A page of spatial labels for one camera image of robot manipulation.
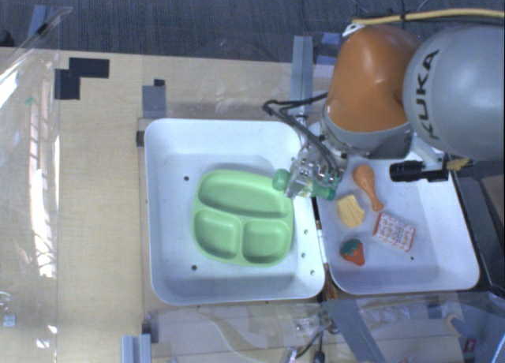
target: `green divided plate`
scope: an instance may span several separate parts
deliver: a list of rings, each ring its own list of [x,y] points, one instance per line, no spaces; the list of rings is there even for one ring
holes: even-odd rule
[[[212,259],[275,265],[290,251],[293,222],[293,201],[268,177],[213,170],[200,179],[191,230],[198,249]]]

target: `metal bracket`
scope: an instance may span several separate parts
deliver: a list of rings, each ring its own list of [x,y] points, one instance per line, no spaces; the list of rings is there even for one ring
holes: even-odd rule
[[[151,336],[125,335],[121,340],[121,363],[151,363]]]
[[[357,311],[355,300],[326,301],[323,306],[339,328],[357,361],[386,363],[376,341]]]
[[[293,44],[293,65],[291,68],[290,100],[299,101],[312,98],[312,37],[295,36]],[[310,105],[290,109],[288,114],[306,114]]]
[[[146,119],[166,118],[165,80],[142,86],[142,115]]]

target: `red strawberry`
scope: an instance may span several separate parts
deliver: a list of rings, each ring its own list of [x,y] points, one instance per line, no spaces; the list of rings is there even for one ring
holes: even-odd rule
[[[365,264],[363,244],[359,240],[352,239],[347,241],[340,249],[340,255],[342,255],[345,260],[358,266],[363,266]]]

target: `wooden table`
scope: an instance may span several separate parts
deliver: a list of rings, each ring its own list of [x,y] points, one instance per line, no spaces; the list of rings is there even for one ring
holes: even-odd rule
[[[112,363],[120,359],[121,336],[139,335],[144,318],[136,144],[142,87],[165,80],[168,116],[265,118],[259,107],[264,100],[289,95],[290,65],[63,51],[59,68],[67,69],[71,57],[108,59],[110,75],[81,78],[80,100],[60,101],[58,361]],[[328,73],[320,75],[315,90],[327,87]],[[6,361],[19,361],[23,346],[12,349],[18,343],[7,328],[2,330],[0,350],[10,350]],[[19,335],[28,329],[17,330]],[[327,343],[327,361],[353,361],[341,337]],[[423,350],[424,361],[462,361],[457,339],[450,335],[385,340],[380,347],[406,355]],[[178,356],[178,361],[277,363],[282,352],[224,350]]]

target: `yellow cable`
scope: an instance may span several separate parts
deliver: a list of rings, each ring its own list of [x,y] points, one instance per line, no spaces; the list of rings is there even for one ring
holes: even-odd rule
[[[387,15],[377,18],[353,18],[354,24],[374,25],[374,24],[391,24],[393,22],[403,21],[422,21],[433,18],[445,17],[489,17],[497,19],[505,19],[505,12],[495,9],[483,8],[454,8],[454,9],[439,9],[436,11],[425,11],[420,13],[407,13],[404,17],[401,15]]]

